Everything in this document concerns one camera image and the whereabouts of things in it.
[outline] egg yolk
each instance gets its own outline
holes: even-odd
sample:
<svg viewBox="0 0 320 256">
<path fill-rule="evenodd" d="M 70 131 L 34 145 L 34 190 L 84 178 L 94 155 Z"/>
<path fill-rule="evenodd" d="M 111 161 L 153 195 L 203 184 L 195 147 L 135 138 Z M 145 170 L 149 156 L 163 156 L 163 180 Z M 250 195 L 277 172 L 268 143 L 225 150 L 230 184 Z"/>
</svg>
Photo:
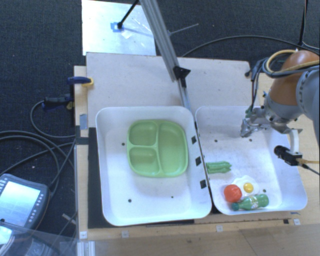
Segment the egg yolk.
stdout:
<svg viewBox="0 0 320 256">
<path fill-rule="evenodd" d="M 245 192 L 251 193 L 252 191 L 254 191 L 254 186 L 251 183 L 246 183 L 243 185 L 243 189 Z"/>
</svg>

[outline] bottle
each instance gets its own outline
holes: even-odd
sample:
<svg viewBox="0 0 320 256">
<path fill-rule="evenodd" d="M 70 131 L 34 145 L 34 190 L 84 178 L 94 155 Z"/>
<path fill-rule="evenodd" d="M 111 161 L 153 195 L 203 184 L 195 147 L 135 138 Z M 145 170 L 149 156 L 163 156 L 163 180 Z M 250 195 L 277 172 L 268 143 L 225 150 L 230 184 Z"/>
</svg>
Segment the bottle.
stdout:
<svg viewBox="0 0 320 256">
<path fill-rule="evenodd" d="M 234 202 L 231 208 L 234 211 L 239 209 L 254 210 L 259 207 L 266 207 L 269 204 L 269 198 L 266 194 L 250 195 L 245 197 L 241 202 Z"/>
</svg>

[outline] green plate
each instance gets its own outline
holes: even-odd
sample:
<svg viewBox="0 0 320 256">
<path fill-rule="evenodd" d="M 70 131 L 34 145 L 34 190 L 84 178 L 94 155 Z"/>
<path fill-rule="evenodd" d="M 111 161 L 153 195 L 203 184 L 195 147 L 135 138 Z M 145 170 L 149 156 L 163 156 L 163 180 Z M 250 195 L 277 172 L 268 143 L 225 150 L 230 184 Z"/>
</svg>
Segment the green plate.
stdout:
<svg viewBox="0 0 320 256">
<path fill-rule="evenodd" d="M 181 175 L 188 166 L 185 131 L 171 121 L 136 121 L 127 135 L 127 158 L 131 169 L 142 176 Z"/>
</svg>

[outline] red tomato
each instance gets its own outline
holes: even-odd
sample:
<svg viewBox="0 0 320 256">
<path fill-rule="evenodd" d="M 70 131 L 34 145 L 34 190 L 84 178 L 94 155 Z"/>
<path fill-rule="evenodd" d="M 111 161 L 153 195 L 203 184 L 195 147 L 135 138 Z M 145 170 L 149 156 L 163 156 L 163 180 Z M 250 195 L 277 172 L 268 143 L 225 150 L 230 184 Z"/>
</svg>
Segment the red tomato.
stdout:
<svg viewBox="0 0 320 256">
<path fill-rule="evenodd" d="M 228 185 L 224 189 L 225 200 L 230 203 L 235 203 L 242 197 L 241 189 L 234 184 Z"/>
</svg>

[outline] green vegetable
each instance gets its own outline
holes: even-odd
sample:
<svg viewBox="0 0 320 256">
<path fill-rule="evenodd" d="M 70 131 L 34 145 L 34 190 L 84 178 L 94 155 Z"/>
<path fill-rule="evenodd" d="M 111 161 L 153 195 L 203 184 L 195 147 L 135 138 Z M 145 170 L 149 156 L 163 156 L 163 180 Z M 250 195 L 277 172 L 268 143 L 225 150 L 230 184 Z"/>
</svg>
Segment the green vegetable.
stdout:
<svg viewBox="0 0 320 256">
<path fill-rule="evenodd" d="M 216 173 L 227 173 L 231 171 L 230 167 L 232 165 L 227 161 L 220 161 L 220 162 L 206 162 L 205 166 L 208 174 L 216 174 Z"/>
</svg>

